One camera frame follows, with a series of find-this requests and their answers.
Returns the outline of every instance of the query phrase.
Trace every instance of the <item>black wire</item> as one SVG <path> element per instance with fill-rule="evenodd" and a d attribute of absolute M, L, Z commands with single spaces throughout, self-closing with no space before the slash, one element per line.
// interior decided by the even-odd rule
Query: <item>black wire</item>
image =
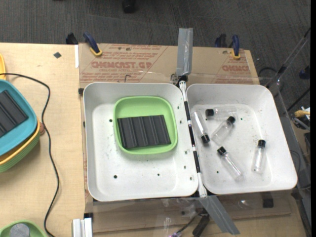
<path fill-rule="evenodd" d="M 45 114 L 45 111 L 46 111 L 46 108 L 47 108 L 47 105 L 48 105 L 48 102 L 49 102 L 49 99 L 50 99 L 50 88 L 49 88 L 49 86 L 48 86 L 46 83 L 44 83 L 44 82 L 42 82 L 42 81 L 40 81 L 40 80 L 37 80 L 37 79 L 35 79 L 35 78 L 32 78 L 32 77 L 28 77 L 28 76 L 24 76 L 24 75 L 20 75 L 20 74 L 14 74 L 14 73 L 0 73 L 0 76 L 2 76 L 2 75 L 11 75 L 11 76 L 17 76 L 17 77 L 22 77 L 22 78 L 26 78 L 26 79 L 29 79 L 29 80 L 33 80 L 33 81 L 35 81 L 35 82 L 40 83 L 41 85 L 45 86 L 45 87 L 48 89 L 47 100 L 46 100 L 45 106 L 44 106 L 44 108 L 43 108 L 43 111 L 42 111 L 42 113 L 41 113 L 41 122 L 42 122 L 42 124 L 43 124 L 43 126 L 44 126 L 44 129 L 45 129 L 47 135 L 48 135 L 48 153 L 49 153 L 50 160 L 51 160 L 51 162 L 52 162 L 52 164 L 53 164 L 53 167 L 54 167 L 54 170 L 55 170 L 56 179 L 57 179 L 57 188 L 56 188 L 56 192 L 55 192 L 55 195 L 54 195 L 54 197 L 53 197 L 53 200 L 52 200 L 52 202 L 50 203 L 50 206 L 49 206 L 49 208 L 48 208 L 48 211 L 47 211 L 47 213 L 46 213 L 46 215 L 45 215 L 44 228 L 45 228 L 46 232 L 47 232 L 50 236 L 55 237 L 55 236 L 47 229 L 47 227 L 46 227 L 46 222 L 47 222 L 48 215 L 49 215 L 50 210 L 51 210 L 51 208 L 52 208 L 52 206 L 53 206 L 53 204 L 54 204 L 54 202 L 55 202 L 56 196 L 57 196 L 58 191 L 59 191 L 59 186 L 60 186 L 58 171 L 57 171 L 55 162 L 54 162 L 54 160 L 53 160 L 53 158 L 52 158 L 52 155 L 51 155 L 51 138 L 50 138 L 50 134 L 49 134 L 48 129 L 46 128 L 46 125 L 45 125 L 45 122 L 44 122 L 44 114 Z"/>
<path fill-rule="evenodd" d="M 179 229 L 179 230 L 177 231 L 177 234 L 180 233 L 180 232 L 182 232 L 185 228 L 187 228 L 187 227 L 194 221 L 194 219 L 196 218 L 196 216 L 197 216 L 197 215 L 195 215 L 184 227 L 182 227 L 181 229 Z"/>
<path fill-rule="evenodd" d="M 277 70 L 274 69 L 274 68 L 271 68 L 271 67 L 264 67 L 264 68 L 262 68 L 262 69 L 258 72 L 258 77 L 260 77 L 261 72 L 263 72 L 264 70 L 272 70 L 272 71 L 274 71 L 275 73 L 277 73 Z"/>

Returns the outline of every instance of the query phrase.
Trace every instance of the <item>clamp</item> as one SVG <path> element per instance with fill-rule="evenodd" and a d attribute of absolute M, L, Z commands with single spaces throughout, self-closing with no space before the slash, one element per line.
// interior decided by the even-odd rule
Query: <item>clamp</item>
<path fill-rule="evenodd" d="M 102 50 L 99 49 L 97 42 L 94 40 L 92 35 L 88 32 L 84 32 L 83 36 L 87 42 L 89 42 L 91 48 L 90 51 L 94 54 L 94 56 L 99 57 L 102 54 Z"/>
<path fill-rule="evenodd" d="M 233 41 L 229 45 L 229 48 L 233 47 L 232 56 L 235 60 L 240 59 L 239 54 L 239 37 L 238 35 L 233 35 L 232 37 Z M 227 47 L 226 44 L 226 34 L 221 34 L 220 37 L 218 37 L 215 41 L 215 47 Z"/>

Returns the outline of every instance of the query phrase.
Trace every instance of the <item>black vial cap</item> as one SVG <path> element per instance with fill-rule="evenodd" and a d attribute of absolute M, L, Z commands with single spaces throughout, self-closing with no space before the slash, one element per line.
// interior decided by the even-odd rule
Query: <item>black vial cap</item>
<path fill-rule="evenodd" d="M 233 116 L 230 116 L 227 121 L 229 121 L 230 123 L 234 124 L 236 119 Z"/>
<path fill-rule="evenodd" d="M 220 147 L 217 152 L 220 154 L 220 156 L 223 156 L 227 153 L 226 149 L 224 147 Z"/>
<path fill-rule="evenodd" d="M 206 114 L 206 116 L 214 116 L 214 110 L 213 109 L 206 109 L 205 114 Z"/>
<path fill-rule="evenodd" d="M 265 147 L 266 146 L 266 141 L 265 140 L 259 140 L 258 141 L 258 147 Z"/>
<path fill-rule="evenodd" d="M 207 134 L 201 136 L 203 143 L 209 142 L 209 136 Z"/>

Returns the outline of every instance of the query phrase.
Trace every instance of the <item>gray tape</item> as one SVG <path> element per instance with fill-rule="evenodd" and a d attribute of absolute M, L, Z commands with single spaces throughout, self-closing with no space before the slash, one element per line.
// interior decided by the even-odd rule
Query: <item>gray tape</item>
<path fill-rule="evenodd" d="M 187 76 L 192 70 L 193 28 L 180 28 L 178 37 L 177 76 Z"/>
<path fill-rule="evenodd" d="M 240 234 L 239 230 L 233 223 L 222 203 L 216 196 L 200 198 L 199 201 L 222 232 L 230 233 L 232 235 Z"/>

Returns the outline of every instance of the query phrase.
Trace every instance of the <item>blue tray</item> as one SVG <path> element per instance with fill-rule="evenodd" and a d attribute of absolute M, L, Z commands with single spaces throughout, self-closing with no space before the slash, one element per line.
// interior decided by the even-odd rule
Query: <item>blue tray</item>
<path fill-rule="evenodd" d="M 0 156 L 21 144 L 34 133 L 37 125 L 36 114 L 22 94 L 9 82 L 0 79 L 0 93 L 7 90 L 28 118 L 0 137 Z"/>

